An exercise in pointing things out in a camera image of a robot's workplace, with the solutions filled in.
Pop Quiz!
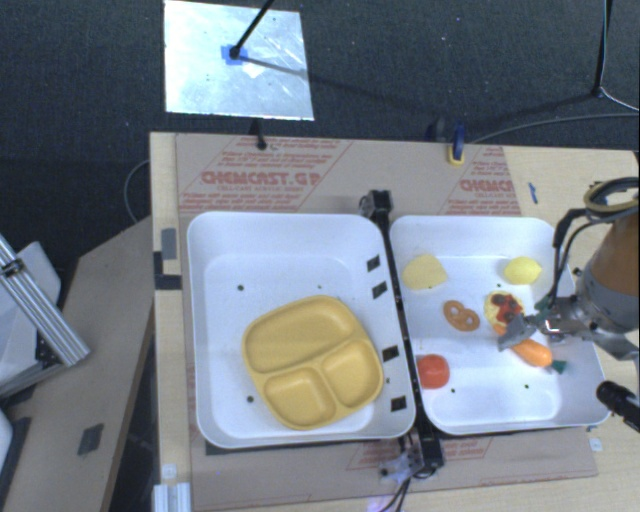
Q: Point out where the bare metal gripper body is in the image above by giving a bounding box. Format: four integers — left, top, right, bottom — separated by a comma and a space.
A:
530, 297, 640, 359

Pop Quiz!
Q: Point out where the orange carrot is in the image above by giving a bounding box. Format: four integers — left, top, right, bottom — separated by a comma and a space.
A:
493, 323, 569, 376

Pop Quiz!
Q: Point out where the yellow pizza slice red topping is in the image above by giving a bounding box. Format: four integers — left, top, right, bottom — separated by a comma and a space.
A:
482, 290, 527, 326

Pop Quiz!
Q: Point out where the brown pretzel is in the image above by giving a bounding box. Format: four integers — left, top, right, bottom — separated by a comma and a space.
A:
441, 299, 482, 333

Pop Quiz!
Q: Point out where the yellow lemon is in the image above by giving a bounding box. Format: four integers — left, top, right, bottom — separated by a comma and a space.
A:
502, 255, 544, 287

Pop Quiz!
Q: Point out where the white plastic tray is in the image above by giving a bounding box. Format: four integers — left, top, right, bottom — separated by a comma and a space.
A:
388, 214, 613, 437
186, 210, 418, 450

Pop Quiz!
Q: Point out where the red tomato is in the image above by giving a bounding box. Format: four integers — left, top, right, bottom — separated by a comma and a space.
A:
415, 353, 452, 391

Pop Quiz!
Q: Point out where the pale yellow toy chip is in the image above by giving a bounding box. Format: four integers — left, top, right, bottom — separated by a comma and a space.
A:
401, 253, 449, 293

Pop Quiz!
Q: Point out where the thin black rod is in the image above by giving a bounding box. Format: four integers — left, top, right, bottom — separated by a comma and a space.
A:
371, 208, 437, 452

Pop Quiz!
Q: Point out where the yellow divided plate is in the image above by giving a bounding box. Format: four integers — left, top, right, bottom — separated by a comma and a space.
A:
241, 294, 386, 432

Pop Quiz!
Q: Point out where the brown cardboard board red print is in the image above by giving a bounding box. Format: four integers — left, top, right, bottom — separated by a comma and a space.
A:
174, 131, 600, 495

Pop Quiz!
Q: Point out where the black cylinder on white bracket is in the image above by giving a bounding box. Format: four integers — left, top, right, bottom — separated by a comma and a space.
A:
595, 380, 640, 434

